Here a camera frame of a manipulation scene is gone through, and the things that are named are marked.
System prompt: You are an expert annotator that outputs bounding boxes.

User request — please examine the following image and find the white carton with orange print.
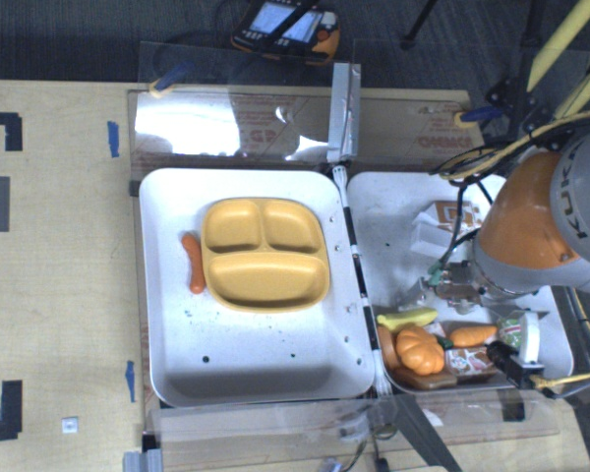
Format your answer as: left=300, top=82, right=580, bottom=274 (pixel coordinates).
left=409, top=199, right=484, bottom=261

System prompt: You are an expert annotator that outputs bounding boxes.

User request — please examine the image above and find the brown biscuit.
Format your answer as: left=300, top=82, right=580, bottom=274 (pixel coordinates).
left=391, top=365, right=459, bottom=391

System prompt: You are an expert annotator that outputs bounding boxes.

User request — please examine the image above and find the orange carrot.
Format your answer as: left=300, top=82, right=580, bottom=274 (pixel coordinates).
left=447, top=324, right=500, bottom=349

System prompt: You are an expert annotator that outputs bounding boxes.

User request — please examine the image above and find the white plastic tray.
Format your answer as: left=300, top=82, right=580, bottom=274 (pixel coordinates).
left=345, top=170, right=575, bottom=395
left=138, top=166, right=378, bottom=409

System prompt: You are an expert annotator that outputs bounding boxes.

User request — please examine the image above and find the white and red packet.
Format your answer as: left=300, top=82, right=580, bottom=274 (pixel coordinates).
left=443, top=345, right=499, bottom=381

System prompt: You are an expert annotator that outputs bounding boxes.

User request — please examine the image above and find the green and white packet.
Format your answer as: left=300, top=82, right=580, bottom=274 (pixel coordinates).
left=495, top=314, right=526, bottom=349

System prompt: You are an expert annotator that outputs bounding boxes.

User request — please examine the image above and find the yellow divided plate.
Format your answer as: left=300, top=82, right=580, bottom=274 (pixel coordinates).
left=199, top=196, right=332, bottom=314

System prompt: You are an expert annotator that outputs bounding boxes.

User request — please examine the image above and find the orange pumpkin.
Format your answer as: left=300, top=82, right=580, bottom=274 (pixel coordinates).
left=394, top=324, right=446, bottom=378

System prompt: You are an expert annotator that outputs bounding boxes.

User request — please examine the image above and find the yellow banana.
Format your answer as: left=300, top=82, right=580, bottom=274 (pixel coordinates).
left=376, top=307, right=440, bottom=334

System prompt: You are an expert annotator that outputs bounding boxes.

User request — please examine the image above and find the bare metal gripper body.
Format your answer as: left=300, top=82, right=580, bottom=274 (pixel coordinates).
left=434, top=260, right=485, bottom=309

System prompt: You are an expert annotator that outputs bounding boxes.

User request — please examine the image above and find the orange sausage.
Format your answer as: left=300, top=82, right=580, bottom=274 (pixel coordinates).
left=180, top=231, right=208, bottom=296

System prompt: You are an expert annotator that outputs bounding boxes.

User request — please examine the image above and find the thin black and white rod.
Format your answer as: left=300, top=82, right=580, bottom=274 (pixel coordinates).
left=330, top=163, right=392, bottom=398

